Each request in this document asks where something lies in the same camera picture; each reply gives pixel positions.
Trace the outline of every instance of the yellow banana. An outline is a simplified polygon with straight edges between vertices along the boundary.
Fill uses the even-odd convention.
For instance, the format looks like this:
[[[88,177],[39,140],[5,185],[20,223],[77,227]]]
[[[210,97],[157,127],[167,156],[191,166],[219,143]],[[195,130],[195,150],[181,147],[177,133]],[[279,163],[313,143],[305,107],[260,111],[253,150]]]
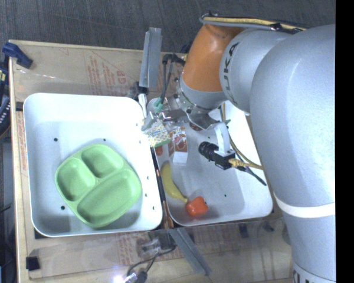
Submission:
[[[172,180],[172,170],[169,163],[166,163],[162,166],[161,178],[163,180],[164,190],[170,197],[180,199],[185,203],[188,202],[188,199],[181,194]]]

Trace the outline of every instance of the green plate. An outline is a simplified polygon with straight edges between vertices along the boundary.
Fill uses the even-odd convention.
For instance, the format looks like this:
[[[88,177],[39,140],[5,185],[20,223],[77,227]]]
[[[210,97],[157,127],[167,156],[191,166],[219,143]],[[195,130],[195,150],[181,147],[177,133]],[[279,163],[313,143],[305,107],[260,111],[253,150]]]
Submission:
[[[93,228],[121,217],[142,194],[135,171],[103,144],[85,147],[66,159],[56,171],[55,183],[76,216]]]

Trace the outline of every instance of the red pepper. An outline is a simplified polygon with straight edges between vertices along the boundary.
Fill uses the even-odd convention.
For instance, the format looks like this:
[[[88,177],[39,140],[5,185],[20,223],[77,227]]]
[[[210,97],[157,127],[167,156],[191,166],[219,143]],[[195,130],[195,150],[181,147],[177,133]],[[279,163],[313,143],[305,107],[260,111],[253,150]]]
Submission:
[[[199,216],[207,213],[208,206],[203,197],[198,196],[185,205],[185,209],[190,216]]]

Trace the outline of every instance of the clamp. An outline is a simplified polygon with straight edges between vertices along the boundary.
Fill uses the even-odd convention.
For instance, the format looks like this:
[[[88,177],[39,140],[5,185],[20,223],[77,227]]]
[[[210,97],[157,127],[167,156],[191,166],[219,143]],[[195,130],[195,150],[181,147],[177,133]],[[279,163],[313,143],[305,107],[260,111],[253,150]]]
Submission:
[[[9,85],[9,57],[17,58],[17,64],[27,69],[29,69],[31,64],[33,63],[33,60],[30,59],[16,44],[9,42],[5,43],[2,47],[2,52],[4,53],[4,60],[3,62],[0,62],[0,107],[2,103],[5,85]]]

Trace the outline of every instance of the gray carpet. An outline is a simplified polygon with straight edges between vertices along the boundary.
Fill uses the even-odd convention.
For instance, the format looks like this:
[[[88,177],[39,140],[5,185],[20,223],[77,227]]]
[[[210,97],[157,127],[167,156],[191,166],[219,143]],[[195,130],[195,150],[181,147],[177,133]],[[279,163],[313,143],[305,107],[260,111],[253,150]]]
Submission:
[[[336,0],[0,0],[0,60],[1,47],[9,39],[143,49],[145,32],[158,27],[162,50],[179,52],[201,27],[198,17],[209,10],[314,27],[334,23],[335,9]],[[0,238],[3,233],[0,215]],[[4,263],[0,246],[0,265]]]

